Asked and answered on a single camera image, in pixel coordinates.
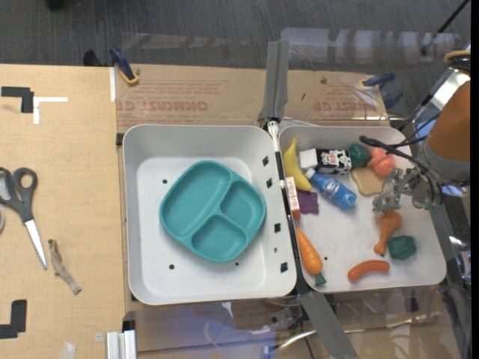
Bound red and white carton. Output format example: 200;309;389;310
285;176;302;221

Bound black and white cow carton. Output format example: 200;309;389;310
299;147;353;175

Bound dark green broccoli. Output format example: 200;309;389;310
348;143;371;168

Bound orange sausage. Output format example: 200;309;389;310
347;260;391;283

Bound teal divided plate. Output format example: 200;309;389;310
159;159;267;264

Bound yellow banana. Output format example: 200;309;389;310
282;138;312;192

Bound grey handled scissors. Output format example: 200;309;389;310
0;167;49;271

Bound blue bottle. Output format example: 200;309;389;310
304;168;358;210

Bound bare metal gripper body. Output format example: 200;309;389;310
388;166;437;208

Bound orange carrot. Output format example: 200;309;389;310
294;225;327;286

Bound grey crumpled strip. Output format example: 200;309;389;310
47;239;82;295

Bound brown cardboard board red print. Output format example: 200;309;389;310
115;64;446;353

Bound orange chicken drumstick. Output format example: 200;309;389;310
373;210;402;257

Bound green pepper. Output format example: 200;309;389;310
387;235;417;260

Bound pink toy food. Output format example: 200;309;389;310
368;147;396;177

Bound tan bread slice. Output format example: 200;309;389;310
350;166;387;197

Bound white plastic tray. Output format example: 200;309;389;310
278;125;448;294
122;124;298;306

